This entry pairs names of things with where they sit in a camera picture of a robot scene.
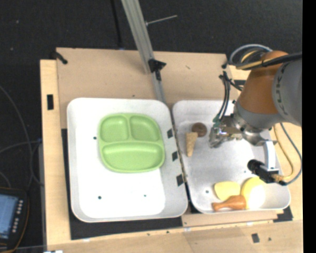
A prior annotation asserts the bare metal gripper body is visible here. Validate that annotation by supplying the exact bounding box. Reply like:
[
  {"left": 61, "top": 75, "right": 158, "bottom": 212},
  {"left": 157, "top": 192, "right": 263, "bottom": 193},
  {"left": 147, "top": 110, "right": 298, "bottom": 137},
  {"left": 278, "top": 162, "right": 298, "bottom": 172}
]
[{"left": 210, "top": 115, "right": 267, "bottom": 147}]

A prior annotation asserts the brown round ball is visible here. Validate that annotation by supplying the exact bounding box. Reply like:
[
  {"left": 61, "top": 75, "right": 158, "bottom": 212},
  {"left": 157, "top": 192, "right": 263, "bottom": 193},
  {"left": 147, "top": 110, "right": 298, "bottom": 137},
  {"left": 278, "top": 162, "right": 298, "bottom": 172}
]
[{"left": 191, "top": 122, "right": 208, "bottom": 138}]

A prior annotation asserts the beige ice cream cone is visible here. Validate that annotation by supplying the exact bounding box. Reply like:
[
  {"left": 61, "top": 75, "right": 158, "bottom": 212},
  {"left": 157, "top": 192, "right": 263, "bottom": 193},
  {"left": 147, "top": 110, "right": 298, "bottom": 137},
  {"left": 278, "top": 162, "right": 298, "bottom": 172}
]
[{"left": 185, "top": 132, "right": 199, "bottom": 158}]

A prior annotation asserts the white plastic tray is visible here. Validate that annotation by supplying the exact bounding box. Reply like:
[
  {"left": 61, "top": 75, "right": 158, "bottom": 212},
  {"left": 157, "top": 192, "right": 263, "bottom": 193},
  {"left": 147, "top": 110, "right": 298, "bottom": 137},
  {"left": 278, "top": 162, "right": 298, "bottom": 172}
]
[
  {"left": 66, "top": 97, "right": 189, "bottom": 223},
  {"left": 172, "top": 100, "right": 292, "bottom": 215}
]

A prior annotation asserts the thin black and white rod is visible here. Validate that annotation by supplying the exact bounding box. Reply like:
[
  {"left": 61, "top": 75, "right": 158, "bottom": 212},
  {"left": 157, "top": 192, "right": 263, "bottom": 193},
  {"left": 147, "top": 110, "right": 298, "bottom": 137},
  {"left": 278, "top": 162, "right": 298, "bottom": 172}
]
[{"left": 170, "top": 107, "right": 188, "bottom": 186}]

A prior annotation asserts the yellow flat potato slice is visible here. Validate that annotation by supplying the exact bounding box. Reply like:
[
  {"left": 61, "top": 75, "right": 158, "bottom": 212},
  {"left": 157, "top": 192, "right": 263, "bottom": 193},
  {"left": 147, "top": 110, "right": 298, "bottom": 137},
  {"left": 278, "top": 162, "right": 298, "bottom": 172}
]
[{"left": 213, "top": 181, "right": 241, "bottom": 202}]

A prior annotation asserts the yellow and white round wedge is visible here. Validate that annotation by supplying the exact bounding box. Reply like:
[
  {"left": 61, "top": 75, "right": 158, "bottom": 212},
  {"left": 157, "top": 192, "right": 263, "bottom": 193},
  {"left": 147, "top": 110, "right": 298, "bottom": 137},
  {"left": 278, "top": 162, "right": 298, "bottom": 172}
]
[{"left": 240, "top": 177, "right": 266, "bottom": 210}]

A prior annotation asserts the brown chicken drumstick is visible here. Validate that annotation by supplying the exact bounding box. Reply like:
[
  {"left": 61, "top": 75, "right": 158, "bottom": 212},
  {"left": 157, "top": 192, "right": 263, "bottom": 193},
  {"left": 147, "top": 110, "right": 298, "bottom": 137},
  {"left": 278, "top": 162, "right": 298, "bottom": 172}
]
[{"left": 211, "top": 195, "right": 248, "bottom": 212}]

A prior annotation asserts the green divided plate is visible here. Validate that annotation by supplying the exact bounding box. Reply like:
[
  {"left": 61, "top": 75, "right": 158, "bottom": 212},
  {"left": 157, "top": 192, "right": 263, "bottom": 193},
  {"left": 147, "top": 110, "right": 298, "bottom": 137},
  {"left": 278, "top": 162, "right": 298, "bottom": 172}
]
[{"left": 96, "top": 113, "right": 166, "bottom": 173}]

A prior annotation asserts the brown cardboard board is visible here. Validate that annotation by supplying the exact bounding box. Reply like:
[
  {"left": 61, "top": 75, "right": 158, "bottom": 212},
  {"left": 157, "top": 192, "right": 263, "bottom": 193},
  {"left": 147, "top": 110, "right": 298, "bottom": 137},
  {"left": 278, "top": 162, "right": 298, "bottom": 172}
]
[{"left": 55, "top": 47, "right": 285, "bottom": 228}]

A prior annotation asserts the black cylinder on white bracket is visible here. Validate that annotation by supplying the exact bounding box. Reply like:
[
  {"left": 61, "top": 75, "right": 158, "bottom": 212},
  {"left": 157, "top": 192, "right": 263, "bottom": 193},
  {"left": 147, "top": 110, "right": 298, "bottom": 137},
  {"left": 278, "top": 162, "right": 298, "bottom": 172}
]
[{"left": 246, "top": 140, "right": 280, "bottom": 184}]

